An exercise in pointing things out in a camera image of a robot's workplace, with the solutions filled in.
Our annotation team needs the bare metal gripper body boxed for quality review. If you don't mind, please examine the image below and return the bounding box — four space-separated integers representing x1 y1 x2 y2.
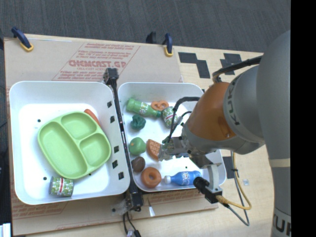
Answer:
169 136 198 160

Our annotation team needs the orange waffle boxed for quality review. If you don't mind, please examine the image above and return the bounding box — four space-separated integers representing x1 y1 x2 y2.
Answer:
146 139 164 162

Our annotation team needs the orange doughnut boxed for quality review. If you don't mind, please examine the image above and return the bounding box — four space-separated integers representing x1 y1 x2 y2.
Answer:
140 166 162 189

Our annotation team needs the blue bottle white cap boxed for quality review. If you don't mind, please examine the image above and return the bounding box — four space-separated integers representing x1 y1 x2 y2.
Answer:
163 170 203 186

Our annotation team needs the green pear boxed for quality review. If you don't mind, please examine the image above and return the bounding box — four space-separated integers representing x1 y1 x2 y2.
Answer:
128 137 147 156

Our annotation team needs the green patterned can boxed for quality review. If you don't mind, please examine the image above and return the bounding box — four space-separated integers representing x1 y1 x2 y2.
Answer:
161 106 181 128
48 176 75 198

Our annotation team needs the green broccoli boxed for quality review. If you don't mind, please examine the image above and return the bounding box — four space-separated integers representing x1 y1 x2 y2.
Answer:
130 114 147 130

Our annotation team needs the orange pretzel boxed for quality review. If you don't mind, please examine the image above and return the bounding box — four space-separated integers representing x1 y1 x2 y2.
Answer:
151 100 170 112

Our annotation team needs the green bottle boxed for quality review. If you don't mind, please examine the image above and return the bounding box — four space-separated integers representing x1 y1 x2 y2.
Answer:
126 97 162 119

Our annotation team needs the thin black and white rod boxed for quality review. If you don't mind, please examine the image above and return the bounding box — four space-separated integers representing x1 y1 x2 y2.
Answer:
111 78 139 195

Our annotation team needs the white plastic tray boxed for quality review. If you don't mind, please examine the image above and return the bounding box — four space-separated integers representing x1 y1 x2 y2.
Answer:
118 82 227 193
9 80 131 205

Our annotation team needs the orange carrot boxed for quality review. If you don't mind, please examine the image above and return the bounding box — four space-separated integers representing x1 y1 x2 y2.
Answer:
83 108 101 127

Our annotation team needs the green divided plate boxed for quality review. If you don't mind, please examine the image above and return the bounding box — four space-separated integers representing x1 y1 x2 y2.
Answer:
37 111 113 180

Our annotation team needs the brown cardboard board red print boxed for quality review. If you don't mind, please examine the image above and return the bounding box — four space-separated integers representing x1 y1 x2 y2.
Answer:
3 33 219 237

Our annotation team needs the black cylinder on white bracket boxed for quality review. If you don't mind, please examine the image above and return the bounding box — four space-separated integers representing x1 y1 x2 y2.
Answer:
193 162 223 204

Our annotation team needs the black block with thin wires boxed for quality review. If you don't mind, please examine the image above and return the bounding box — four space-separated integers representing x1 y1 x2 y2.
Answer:
103 67 120 85
124 191 145 212

